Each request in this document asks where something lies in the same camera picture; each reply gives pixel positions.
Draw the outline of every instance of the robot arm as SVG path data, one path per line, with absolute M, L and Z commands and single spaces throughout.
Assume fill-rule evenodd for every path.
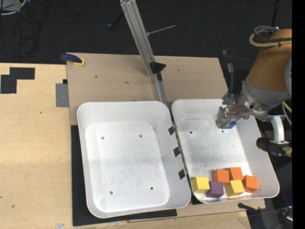
M 262 32 L 274 31 L 269 38 L 261 36 Z M 259 138 L 256 145 L 272 154 L 291 155 L 287 151 L 288 142 L 284 140 L 282 120 L 284 115 L 269 115 L 268 112 L 284 100 L 292 98 L 291 55 L 292 30 L 260 26 L 250 36 L 250 43 L 260 50 L 240 94 L 232 94 L 225 108 L 219 107 L 216 125 L 218 128 L 232 128 L 241 118 L 250 115 L 261 121 L 271 122 L 274 128 L 274 140 Z

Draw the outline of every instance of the yellow cube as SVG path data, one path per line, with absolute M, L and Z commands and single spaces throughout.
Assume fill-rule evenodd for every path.
M 243 182 L 241 180 L 232 180 L 225 186 L 228 197 L 237 197 L 244 192 Z
M 194 177 L 191 183 L 194 193 L 206 193 L 210 190 L 208 177 Z

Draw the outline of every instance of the purple cube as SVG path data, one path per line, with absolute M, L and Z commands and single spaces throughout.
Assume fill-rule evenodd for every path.
M 210 190 L 206 192 L 207 198 L 220 198 L 224 194 L 224 186 L 220 181 L 210 181 Z

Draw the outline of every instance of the blue object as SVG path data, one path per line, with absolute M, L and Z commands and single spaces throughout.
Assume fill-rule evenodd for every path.
M 232 129 L 236 125 L 235 121 L 232 121 L 227 127 L 223 127 L 222 129 Z
M 69 53 L 62 53 L 60 59 L 69 62 L 82 63 L 82 60 L 79 57 Z

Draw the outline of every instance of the toy block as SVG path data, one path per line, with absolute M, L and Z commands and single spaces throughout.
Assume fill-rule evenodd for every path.
M 191 183 L 194 193 L 206 193 L 210 190 L 208 177 L 194 177 Z
M 207 198 L 220 198 L 224 194 L 224 186 L 221 181 L 210 181 L 210 188 L 206 192 Z
M 244 192 L 244 186 L 241 180 L 231 180 L 230 184 L 225 186 L 228 197 L 237 197 Z
M 213 181 L 220 181 L 223 183 L 223 186 L 227 186 L 230 183 L 229 171 L 217 169 L 212 173 Z
M 244 190 L 247 193 L 254 193 L 258 189 L 258 179 L 253 176 L 244 176 L 243 180 Z
M 240 167 L 229 168 L 230 180 L 243 180 L 244 176 Z

